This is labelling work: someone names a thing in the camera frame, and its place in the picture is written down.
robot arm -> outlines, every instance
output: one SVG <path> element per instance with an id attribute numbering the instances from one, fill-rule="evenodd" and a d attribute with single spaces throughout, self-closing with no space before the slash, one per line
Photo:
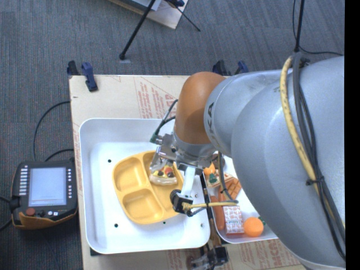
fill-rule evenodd
<path id="1" fill-rule="evenodd" d="M 209 166 L 214 151 L 231 157 L 253 206 L 306 268 L 345 269 L 345 257 L 339 255 L 339 248 L 345 252 L 345 229 L 335 229 L 336 246 L 317 191 L 322 183 L 307 185 L 307 170 L 289 134 L 281 74 L 272 70 L 227 79 L 209 72 L 190 76 L 179 96 L 174 131 L 160 139 L 153 165 L 159 159 L 173 160 L 185 170 L 193 169 L 191 180 L 196 169 Z M 292 89 L 293 69 L 286 69 L 285 75 Z M 344 57 L 303 67 L 299 75 L 316 135 L 317 167 L 345 223 Z M 296 96 L 292 91 L 287 95 L 287 107 L 296 113 Z M 292 120 L 298 130 L 297 117 Z M 185 180 L 182 193 L 188 196 L 192 184 Z"/>

gray carpet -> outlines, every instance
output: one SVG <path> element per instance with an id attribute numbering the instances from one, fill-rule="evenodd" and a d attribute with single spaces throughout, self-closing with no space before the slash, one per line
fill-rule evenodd
<path id="1" fill-rule="evenodd" d="M 191 75 L 211 71 L 218 60 L 234 73 L 282 68 L 293 53 L 294 0 L 189 0 L 176 30 L 146 20 L 127 51 L 119 54 L 140 15 L 107 0 L 0 0 L 0 195 L 10 198 L 17 165 L 31 160 L 42 114 L 69 99 L 68 62 L 95 74 Z M 300 0 L 295 4 L 297 29 Z M 300 45 L 308 52 L 344 54 L 345 0 L 305 0 Z M 311 62 L 334 57 L 310 54 Z M 38 160 L 73 146 L 69 104 L 42 121 Z M 53 160 L 68 159 L 71 152 Z M 0 225 L 10 218 L 0 200 Z M 0 268 L 82 269 L 78 217 L 41 231 L 9 225 L 0 232 Z"/>

orange fruit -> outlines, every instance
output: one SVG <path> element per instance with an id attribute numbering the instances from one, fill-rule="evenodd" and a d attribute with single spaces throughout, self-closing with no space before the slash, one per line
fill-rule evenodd
<path id="1" fill-rule="evenodd" d="M 210 166 L 208 168 L 204 168 L 203 170 L 205 175 L 215 174 L 215 165 L 211 162 Z"/>
<path id="2" fill-rule="evenodd" d="M 245 220 L 243 227 L 245 234 L 250 237 L 258 237 L 264 231 L 264 224 L 257 217 L 248 217 L 248 219 Z"/>

yellow tray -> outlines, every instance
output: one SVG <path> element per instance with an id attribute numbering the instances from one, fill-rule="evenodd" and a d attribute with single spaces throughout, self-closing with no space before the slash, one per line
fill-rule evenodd
<path id="1" fill-rule="evenodd" d="M 150 163 L 155 151 L 145 151 L 119 161 L 112 171 L 112 182 L 125 214 L 135 223 L 151 224 L 171 218 L 174 211 L 170 193 L 181 190 L 183 177 L 176 165 L 173 185 L 156 185 L 150 182 Z"/>

button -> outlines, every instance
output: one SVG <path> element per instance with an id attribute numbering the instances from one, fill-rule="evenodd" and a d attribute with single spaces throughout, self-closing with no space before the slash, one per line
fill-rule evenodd
<path id="1" fill-rule="evenodd" d="M 25 211 L 25 214 L 27 216 L 34 216 L 35 215 L 35 209 L 34 208 L 27 208 L 27 210 Z"/>

